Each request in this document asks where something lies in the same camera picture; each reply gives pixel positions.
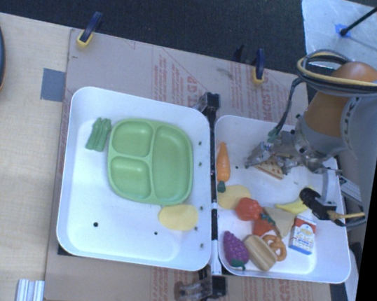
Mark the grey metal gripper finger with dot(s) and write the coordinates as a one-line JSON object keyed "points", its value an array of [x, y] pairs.
{"points": [[259, 154], [289, 164]]}

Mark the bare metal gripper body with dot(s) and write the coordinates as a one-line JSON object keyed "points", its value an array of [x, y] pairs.
{"points": [[293, 150]]}

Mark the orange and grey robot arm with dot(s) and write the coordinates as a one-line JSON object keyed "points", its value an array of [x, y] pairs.
{"points": [[362, 131]]}

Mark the tan and red pizza slice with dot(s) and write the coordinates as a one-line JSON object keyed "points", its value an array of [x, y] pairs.
{"points": [[272, 169]]}

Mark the orange carrot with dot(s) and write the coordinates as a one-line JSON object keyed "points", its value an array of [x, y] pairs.
{"points": [[223, 164]]}

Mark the yellow banana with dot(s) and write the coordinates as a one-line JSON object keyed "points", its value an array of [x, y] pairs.
{"points": [[291, 206]]}

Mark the yellow potato chip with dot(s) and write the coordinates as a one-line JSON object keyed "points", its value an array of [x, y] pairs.
{"points": [[178, 216], [231, 196]]}

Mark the beige cheese wedge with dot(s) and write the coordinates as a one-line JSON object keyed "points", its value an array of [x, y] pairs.
{"points": [[283, 221]]}

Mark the red strawberry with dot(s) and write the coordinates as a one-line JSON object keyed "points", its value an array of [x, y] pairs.
{"points": [[261, 227]]}

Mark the white red blue carton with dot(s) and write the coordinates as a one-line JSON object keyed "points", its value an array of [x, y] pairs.
{"points": [[302, 235]]}

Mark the thin black and white rod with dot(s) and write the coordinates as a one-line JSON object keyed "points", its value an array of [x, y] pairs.
{"points": [[213, 217]]}

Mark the brown pretzel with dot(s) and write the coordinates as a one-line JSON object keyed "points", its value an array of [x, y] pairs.
{"points": [[277, 247]]}

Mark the green divided plate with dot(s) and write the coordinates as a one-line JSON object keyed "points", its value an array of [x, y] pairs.
{"points": [[168, 164]]}

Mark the tan hot dog bun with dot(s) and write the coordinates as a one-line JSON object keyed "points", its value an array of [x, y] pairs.
{"points": [[259, 252]]}

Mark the white plastic tray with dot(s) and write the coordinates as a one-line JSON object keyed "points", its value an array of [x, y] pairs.
{"points": [[328, 253], [119, 227]]}

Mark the purple grapes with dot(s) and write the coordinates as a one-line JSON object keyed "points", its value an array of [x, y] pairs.
{"points": [[235, 249]]}

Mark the brown cardboard board red print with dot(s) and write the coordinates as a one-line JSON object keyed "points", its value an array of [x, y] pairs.
{"points": [[144, 68]]}

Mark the green asparagus bundle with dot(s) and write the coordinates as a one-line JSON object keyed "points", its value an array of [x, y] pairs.
{"points": [[99, 134]]}

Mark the black cylinder on white bracket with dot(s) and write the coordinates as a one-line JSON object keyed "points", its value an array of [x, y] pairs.
{"points": [[318, 204]]}

